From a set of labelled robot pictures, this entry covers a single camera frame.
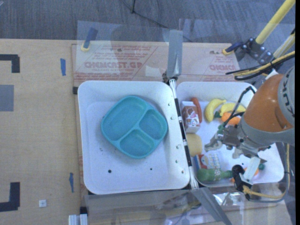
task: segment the tape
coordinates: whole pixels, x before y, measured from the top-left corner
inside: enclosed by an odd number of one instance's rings
[[[94,29],[92,27],[89,29],[88,35],[81,46],[82,51],[87,52],[90,49],[90,41],[96,40],[97,34],[97,29]]]
[[[0,85],[0,112],[14,111],[14,86]]]
[[[8,212],[18,210],[20,206],[20,183],[11,182],[9,190],[9,201],[0,202],[0,212]]]
[[[0,54],[0,61],[11,61],[11,72],[20,73],[20,57],[17,54]]]
[[[73,177],[72,172],[70,172],[69,182],[70,182],[71,190],[72,190],[72,193],[73,193],[74,192],[74,177]]]
[[[64,60],[64,59],[60,59],[60,68],[61,68],[61,74],[63,75],[63,76],[65,76],[66,75],[66,60]]]

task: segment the green bottle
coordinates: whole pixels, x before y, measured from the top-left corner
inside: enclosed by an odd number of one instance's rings
[[[197,179],[199,181],[220,181],[225,178],[232,178],[232,171],[222,171],[221,169],[199,169]]]

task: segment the wooden table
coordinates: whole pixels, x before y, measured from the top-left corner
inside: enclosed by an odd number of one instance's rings
[[[0,60],[0,209],[11,209],[0,211],[0,225],[63,225],[80,212],[84,188],[73,94],[74,44],[0,40],[0,54],[20,58],[20,72],[14,66],[12,72],[12,61]],[[46,206],[40,208],[44,200]],[[227,215],[233,224],[291,224],[284,203]]]

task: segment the white tray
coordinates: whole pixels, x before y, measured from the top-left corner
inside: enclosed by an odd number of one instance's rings
[[[237,102],[242,91],[248,86],[250,86],[250,84],[245,82],[182,82],[177,87],[177,97],[179,101],[190,101],[192,97],[197,97],[204,114],[206,105],[213,98],[226,99],[228,102]],[[253,93],[251,91],[247,92],[243,96],[241,104],[247,107],[252,96]],[[221,122],[219,120],[213,120],[208,123],[203,118],[200,129],[197,132],[202,139],[202,154],[207,154],[204,150],[204,145],[210,142],[210,139],[216,133],[220,124]],[[222,170],[231,170],[236,164],[239,164],[244,168],[248,167],[250,159],[244,155],[241,155],[237,159],[233,159],[233,152],[234,149],[227,150],[226,146],[223,145],[221,149],[209,151],[208,153],[217,153],[219,155]],[[265,169],[260,171],[253,178],[253,183],[273,183],[282,180],[284,176],[284,167],[276,145],[273,144],[270,149],[260,151],[258,155],[260,158],[267,160],[267,162],[265,163]],[[192,163],[196,174],[197,167],[193,158]],[[223,179],[217,182],[202,182],[202,184],[207,187],[233,186],[230,179]]]
[[[167,120],[168,132],[148,157],[134,159],[111,145],[100,123],[120,99],[136,95]],[[171,88],[163,82],[87,81],[78,89],[83,178],[94,194],[181,189],[190,180]]]

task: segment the blue tape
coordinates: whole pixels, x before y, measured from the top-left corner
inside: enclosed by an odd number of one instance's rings
[[[70,181],[70,185],[71,185],[71,189],[72,189],[72,193],[73,193],[74,192],[74,177],[73,177],[72,172],[70,172],[69,181]]]
[[[87,35],[87,37],[85,39],[83,47],[84,48],[88,48],[89,45],[90,45],[90,41],[96,40],[97,34],[98,34],[98,30],[97,29],[90,28],[90,30],[88,32],[88,35]]]
[[[61,74],[63,75],[63,76],[65,76],[66,75],[66,60],[64,60],[64,59],[60,59],[60,68],[61,68]]]
[[[14,86],[0,85],[0,112],[14,111]]]

